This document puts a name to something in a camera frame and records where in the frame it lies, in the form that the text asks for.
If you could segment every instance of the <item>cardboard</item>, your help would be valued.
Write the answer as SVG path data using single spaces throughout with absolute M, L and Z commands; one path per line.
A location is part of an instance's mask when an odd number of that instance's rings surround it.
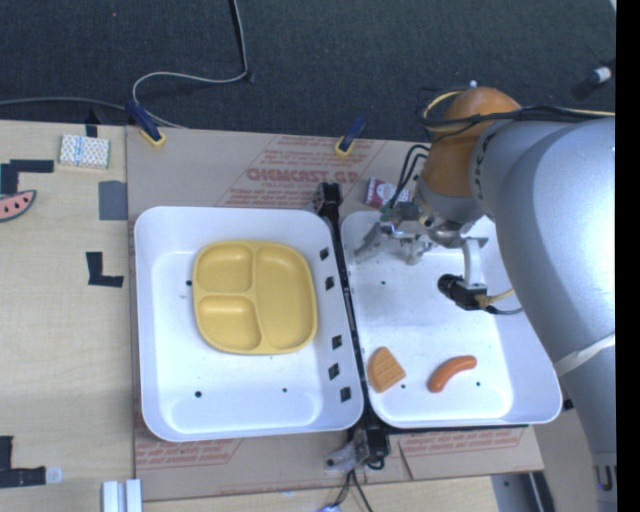
M 341 215 L 368 208 L 370 179 L 395 183 L 412 144 L 356 140 L 348 158 L 326 137 L 166 129 L 151 146 L 127 129 L 131 331 L 137 369 L 133 226 L 154 206 L 306 208 L 318 184 L 342 186 Z M 139 379 L 134 371 L 139 396 Z M 135 414 L 136 477 L 145 501 L 337 487 L 344 476 L 324 470 L 324 456 L 344 446 L 346 433 L 327 432 L 188 443 L 159 440 Z M 390 437 L 381 470 L 366 483 L 490 475 L 542 469 L 533 428 L 482 429 Z

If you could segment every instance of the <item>checkered block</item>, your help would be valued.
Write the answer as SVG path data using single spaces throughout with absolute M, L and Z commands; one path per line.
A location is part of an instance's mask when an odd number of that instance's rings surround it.
M 64 135 L 60 146 L 60 165 L 106 169 L 109 166 L 109 140 Z

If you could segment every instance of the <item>white tray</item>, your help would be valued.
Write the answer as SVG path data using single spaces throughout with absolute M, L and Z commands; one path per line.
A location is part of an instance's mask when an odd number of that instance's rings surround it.
M 168 441 L 344 430 L 363 411 L 353 341 L 331 234 L 302 210 L 157 207 L 134 232 L 142 413 Z M 297 352 L 217 351 L 196 324 L 191 280 L 204 246 L 275 241 L 307 259 L 318 330 Z M 333 286 L 327 289 L 327 280 Z
M 356 264 L 354 250 L 379 220 L 377 212 L 344 219 L 341 233 L 355 322 L 365 366 L 388 347 L 406 378 L 383 393 L 369 385 L 375 413 L 398 428 L 440 428 L 545 423 L 560 411 L 562 395 L 551 362 L 525 314 L 495 316 L 464 311 L 437 288 L 443 274 L 464 275 L 461 249 L 437 247 L 409 266 L 398 241 Z M 487 237 L 483 280 L 489 295 L 511 288 L 494 225 L 479 221 L 465 236 Z M 499 309 L 518 307 L 515 298 Z M 447 359 L 474 355 L 475 369 L 459 373 L 440 393 L 427 389 L 431 373 Z

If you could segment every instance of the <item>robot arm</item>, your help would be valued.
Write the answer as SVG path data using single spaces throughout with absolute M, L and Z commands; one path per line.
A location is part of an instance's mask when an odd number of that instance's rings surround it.
M 617 510 L 615 118 L 523 110 L 495 89 L 460 94 L 414 202 L 445 247 L 460 247 L 482 215 L 495 222 L 511 284 L 583 424 L 600 509 Z

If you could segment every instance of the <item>dark fabric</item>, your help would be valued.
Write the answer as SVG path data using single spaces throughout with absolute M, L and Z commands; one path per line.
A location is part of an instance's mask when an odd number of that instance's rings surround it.
M 523 105 L 615 109 L 615 78 L 572 90 L 615 58 L 609 0 L 239 0 L 255 83 L 154 78 L 143 105 L 194 128 L 423 140 L 421 87 L 476 80 Z M 228 0 L 1 2 L 0 101 L 82 96 L 124 105 L 153 71 L 241 71 Z M 0 107 L 0 118 L 77 122 L 83 104 Z M 113 124 L 127 116 L 102 108 Z

